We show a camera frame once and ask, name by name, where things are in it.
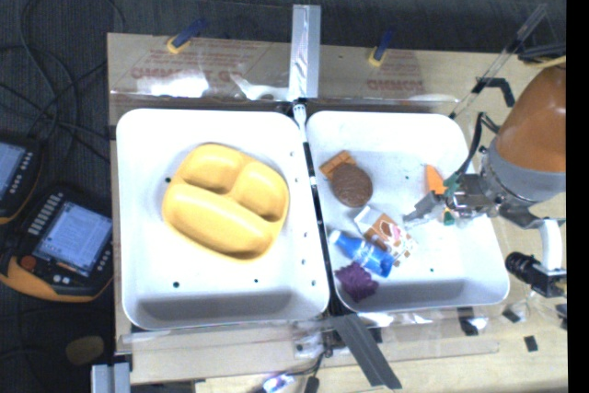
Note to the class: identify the brown cardboard board red print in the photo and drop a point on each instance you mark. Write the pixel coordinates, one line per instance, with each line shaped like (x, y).
(211, 69)

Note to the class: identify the blue and white bottle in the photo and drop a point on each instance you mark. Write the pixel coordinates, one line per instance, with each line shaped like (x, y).
(363, 254)

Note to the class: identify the orange waffle biscuit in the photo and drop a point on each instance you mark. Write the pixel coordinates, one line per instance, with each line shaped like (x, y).
(335, 163)

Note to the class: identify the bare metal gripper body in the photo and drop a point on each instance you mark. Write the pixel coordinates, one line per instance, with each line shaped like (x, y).
(470, 197)

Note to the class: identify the brown round cookie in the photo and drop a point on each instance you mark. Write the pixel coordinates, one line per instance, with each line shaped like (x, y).
(352, 185)

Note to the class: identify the white plastic tray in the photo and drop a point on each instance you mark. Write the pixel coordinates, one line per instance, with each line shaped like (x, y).
(442, 267)
(152, 216)

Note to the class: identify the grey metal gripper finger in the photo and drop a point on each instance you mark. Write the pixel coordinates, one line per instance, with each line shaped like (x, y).
(419, 221)
(424, 204)

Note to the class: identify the white and brown carton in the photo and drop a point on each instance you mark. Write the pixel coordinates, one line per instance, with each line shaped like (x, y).
(386, 232)

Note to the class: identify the black cylinder on white bracket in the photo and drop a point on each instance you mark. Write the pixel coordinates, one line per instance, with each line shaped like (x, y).
(540, 260)

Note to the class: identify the orange carrot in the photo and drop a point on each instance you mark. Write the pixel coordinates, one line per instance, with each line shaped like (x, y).
(434, 180)

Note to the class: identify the purple grapes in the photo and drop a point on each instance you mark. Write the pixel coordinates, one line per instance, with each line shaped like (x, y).
(356, 283)

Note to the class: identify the yellow divided plate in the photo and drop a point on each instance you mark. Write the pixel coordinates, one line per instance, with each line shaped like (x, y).
(225, 202)

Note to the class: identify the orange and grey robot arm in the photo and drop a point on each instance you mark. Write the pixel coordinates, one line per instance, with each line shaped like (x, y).
(534, 138)

